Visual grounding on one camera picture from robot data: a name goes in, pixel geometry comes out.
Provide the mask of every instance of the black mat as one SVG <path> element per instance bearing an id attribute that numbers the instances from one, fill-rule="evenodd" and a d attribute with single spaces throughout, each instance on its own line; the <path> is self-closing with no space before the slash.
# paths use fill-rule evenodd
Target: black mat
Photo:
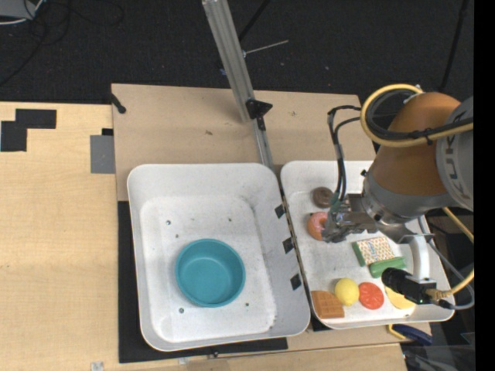
<path id="1" fill-rule="evenodd" d="M 264 352 L 287 348 L 285 338 L 239 342 L 176 352 L 160 352 L 149 346 L 142 337 L 139 325 L 129 202 L 118 203 L 118 357 L 120 363 L 201 355 L 218 356 L 222 353 Z"/>

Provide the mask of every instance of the red tomato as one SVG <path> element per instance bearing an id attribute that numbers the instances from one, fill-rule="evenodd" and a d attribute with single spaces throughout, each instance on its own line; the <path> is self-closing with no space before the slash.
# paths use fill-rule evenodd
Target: red tomato
<path id="1" fill-rule="evenodd" d="M 368 309 L 379 309 L 385 301 L 384 293 L 375 283 L 365 281 L 359 285 L 359 301 Z"/>

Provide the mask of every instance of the metal pole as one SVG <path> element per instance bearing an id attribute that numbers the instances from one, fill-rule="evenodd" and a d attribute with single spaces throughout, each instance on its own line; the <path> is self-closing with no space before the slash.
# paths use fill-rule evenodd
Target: metal pole
<path id="1" fill-rule="evenodd" d="M 246 103 L 255 100 L 248 68 L 227 0 L 201 0 L 243 122 L 252 121 L 261 163 L 273 169 L 266 131 L 251 119 Z"/>

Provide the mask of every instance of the yellow lemon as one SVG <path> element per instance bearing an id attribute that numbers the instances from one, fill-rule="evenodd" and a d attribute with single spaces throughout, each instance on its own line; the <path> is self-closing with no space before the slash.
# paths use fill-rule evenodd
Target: yellow lemon
<path id="1" fill-rule="evenodd" d="M 342 305 L 351 306 L 359 299 L 359 286 L 348 277 L 343 277 L 335 285 L 335 295 Z"/>

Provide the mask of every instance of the wire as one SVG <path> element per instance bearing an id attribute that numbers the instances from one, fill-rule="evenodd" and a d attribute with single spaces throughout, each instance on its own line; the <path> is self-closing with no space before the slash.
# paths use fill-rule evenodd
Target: wire
<path id="1" fill-rule="evenodd" d="M 383 128 L 373 126 L 370 115 L 373 109 L 376 109 L 377 100 L 383 98 L 386 93 L 395 95 L 398 93 L 409 92 L 412 94 L 421 94 L 423 91 L 409 84 L 399 83 L 387 85 L 373 92 L 364 102 L 361 109 L 360 121 L 366 135 L 375 143 L 388 147 L 411 147 L 414 145 L 422 145 L 428 141 L 434 141 L 445 136 L 473 130 L 473 118 L 460 120 L 456 123 L 447 124 L 440 128 L 427 129 L 424 131 L 416 131 L 411 133 L 386 131 Z"/>
<path id="2" fill-rule="evenodd" d="M 452 211 L 444 207 L 442 208 L 444 213 L 450 217 L 450 219 L 458 226 L 458 228 L 469 238 L 469 240 L 474 244 L 474 235 L 467 229 L 467 227 L 459 220 L 453 213 Z M 471 272 L 463 278 L 460 283 L 458 283 L 456 286 L 451 288 L 450 290 L 437 290 L 436 288 L 428 289 L 426 290 L 426 294 L 432 297 L 435 300 L 441 300 L 445 297 L 448 297 L 450 295 L 454 295 L 455 293 L 458 293 L 461 291 L 465 286 L 467 286 L 472 280 L 474 279 L 474 268 L 471 270 Z"/>
<path id="3" fill-rule="evenodd" d="M 120 5 L 114 4 L 113 2 L 104 1 L 102 3 L 113 5 L 119 10 L 117 20 L 113 22 L 98 22 L 94 21 L 85 15 L 82 15 L 80 12 L 73 8 L 72 0 L 67 0 L 67 3 L 55 2 L 53 0 L 40 0 L 36 5 L 36 13 L 32 18 L 32 21 L 29 21 L 29 32 L 31 36 L 36 40 L 36 46 L 32 50 L 32 52 L 28 55 L 28 57 L 20 64 L 20 66 L 15 69 L 12 73 L 10 73 L 7 77 L 0 79 L 0 87 L 9 82 L 16 74 L 18 74 L 36 55 L 41 46 L 48 46 L 58 43 L 63 37 L 67 34 L 72 14 L 78 15 L 80 18 L 98 26 L 115 26 L 120 23 L 124 18 L 124 10 Z M 52 15 L 53 10 L 52 7 L 63 7 L 65 8 L 65 12 L 63 14 L 63 18 L 57 22 L 50 22 L 48 18 Z M 54 29 L 57 31 L 59 26 L 63 26 L 62 33 L 57 35 L 55 38 L 51 37 L 49 39 L 50 29 Z"/>
<path id="4" fill-rule="evenodd" d="M 338 110 L 343 110 L 343 109 L 348 109 L 348 110 L 355 110 L 355 111 L 360 111 L 359 107 L 356 106 L 351 106 L 351 105 L 344 105 L 344 106 L 338 106 L 330 110 L 327 114 L 327 122 L 330 130 L 330 137 L 332 138 L 332 143 L 333 147 L 335 148 L 335 153 L 336 153 L 336 160 L 337 160 L 337 170 L 338 170 L 338 176 L 337 176 L 337 187 L 335 190 L 335 194 L 338 196 L 338 200 L 342 202 L 346 196 L 346 190 L 347 190 L 347 175 L 346 175 L 346 166 L 344 164 L 343 160 L 343 153 L 342 153 L 342 145 L 339 142 L 339 136 L 338 136 L 338 131 L 341 129 L 342 126 L 345 124 L 349 124 L 350 122 L 354 121 L 359 121 L 359 117 L 354 117 L 347 119 L 345 121 L 342 121 L 340 124 L 336 126 L 335 129 L 333 129 L 333 120 L 336 115 L 336 112 Z"/>
<path id="5" fill-rule="evenodd" d="M 454 275 L 457 276 L 461 281 L 464 280 L 464 277 L 461 275 L 461 273 L 458 270 L 456 270 L 456 268 L 450 263 L 450 261 L 447 260 L 447 257 L 445 257 L 442 254 L 442 252 L 436 248 L 436 246 L 431 242 L 431 240 L 428 241 L 428 244 L 435 251 L 435 253 L 437 253 L 437 255 L 444 262 L 444 264 L 447 265 L 447 267 L 449 267 L 449 269 L 454 273 Z M 468 309 L 468 308 L 471 308 L 474 306 L 474 289 L 471 286 L 471 284 L 468 284 L 466 286 L 466 288 L 468 289 L 469 293 L 471 294 L 471 301 L 468 302 L 467 304 L 464 304 L 464 305 L 450 304 L 449 308 L 455 309 L 457 311 L 463 311 L 465 309 Z"/>
<path id="6" fill-rule="evenodd" d="M 36 16 L 36 13 L 37 13 L 39 7 L 41 7 L 41 4 L 43 4 L 45 1 L 46 0 L 38 0 L 38 2 L 35 5 L 35 8 L 34 8 L 35 16 Z M 34 16 L 31 15 L 31 12 L 29 12 L 29 10 L 28 10 L 28 8 L 26 6 L 26 0 L 24 0 L 24 6 L 26 7 L 26 12 L 31 17 L 31 19 L 34 19 Z M 0 22 L 0 26 L 17 25 L 19 23 L 24 23 L 25 21 L 27 21 L 27 18 L 16 19 L 14 21 L 9 21 L 9 22 Z"/>
<path id="7" fill-rule="evenodd" d="M 457 17 L 456 32 L 454 33 L 454 38 L 452 40 L 452 45 L 450 47 L 449 60 L 447 60 L 447 65 L 445 67 L 445 72 L 443 74 L 442 83 L 440 84 L 439 90 L 443 92 L 447 86 L 447 81 L 449 80 L 450 71 L 452 69 L 452 64 L 454 63 L 454 57 L 456 56 L 457 45 L 459 43 L 459 37 L 463 28 L 464 17 L 469 7 L 469 0 L 463 0 L 461 9 L 459 10 L 459 15 Z"/>
<path id="8" fill-rule="evenodd" d="M 267 5 L 270 3 L 271 0 L 263 0 L 261 5 L 258 7 L 252 18 L 249 20 L 247 25 L 241 30 L 239 33 L 238 39 L 239 43 L 243 40 L 243 38 L 248 34 L 249 30 L 253 27 L 253 25 L 256 23 L 258 18 L 261 16 L 263 11 L 266 9 Z"/>

